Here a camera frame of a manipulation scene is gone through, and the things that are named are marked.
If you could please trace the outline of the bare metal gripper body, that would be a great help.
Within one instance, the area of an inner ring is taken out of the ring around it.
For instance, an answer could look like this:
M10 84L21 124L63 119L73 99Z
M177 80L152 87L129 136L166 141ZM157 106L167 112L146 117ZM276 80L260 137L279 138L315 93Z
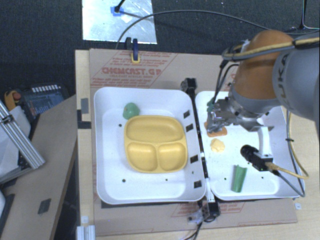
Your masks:
M268 113L274 106L273 99L241 98L240 103L234 97L219 99L211 107L211 121L225 120L225 127L241 126L248 132L257 132L263 125L258 119Z

